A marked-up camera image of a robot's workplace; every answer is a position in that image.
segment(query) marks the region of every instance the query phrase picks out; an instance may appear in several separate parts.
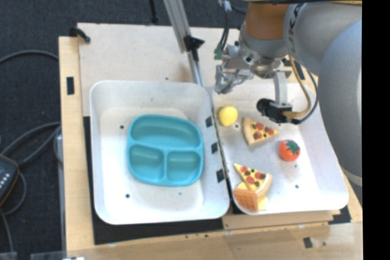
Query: yellow ball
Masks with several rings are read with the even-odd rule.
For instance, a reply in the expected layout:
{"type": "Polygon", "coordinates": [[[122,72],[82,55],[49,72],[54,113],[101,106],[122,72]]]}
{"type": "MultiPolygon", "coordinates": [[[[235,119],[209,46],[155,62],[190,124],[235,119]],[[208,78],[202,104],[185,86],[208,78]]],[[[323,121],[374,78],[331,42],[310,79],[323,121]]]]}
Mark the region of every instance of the yellow ball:
{"type": "Polygon", "coordinates": [[[224,126],[233,125],[238,118],[238,111],[234,106],[227,105],[220,109],[218,113],[219,121],[224,126]]]}

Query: black floor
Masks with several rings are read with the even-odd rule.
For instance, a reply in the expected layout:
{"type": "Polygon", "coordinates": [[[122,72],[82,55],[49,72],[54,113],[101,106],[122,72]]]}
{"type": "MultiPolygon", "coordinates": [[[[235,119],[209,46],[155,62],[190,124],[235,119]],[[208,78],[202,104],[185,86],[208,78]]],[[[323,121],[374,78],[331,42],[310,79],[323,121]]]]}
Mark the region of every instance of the black floor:
{"type": "MultiPolygon", "coordinates": [[[[222,27],[224,17],[215,0],[183,0],[190,26],[222,27]]],[[[231,0],[243,7],[239,0],[231,0]]],[[[162,0],[154,0],[157,24],[169,25],[162,0]]],[[[18,51],[47,51],[58,55],[58,37],[78,22],[150,24],[149,0],[0,0],[0,60],[18,51]]],[[[231,26],[243,17],[232,15],[231,26]]],[[[60,121],[59,67],[43,54],[23,54],[0,61],[0,151],[23,133],[60,121]]],[[[18,162],[30,157],[55,127],[20,142],[6,156],[18,162]]],[[[52,144],[21,168],[27,183],[23,205],[7,215],[18,259],[32,253],[61,250],[59,181],[52,144]]],[[[356,193],[362,198],[361,189],[356,193]]],[[[23,195],[20,181],[2,207],[12,209],[23,195]]],[[[10,250],[0,222],[0,253],[10,250]]]]}

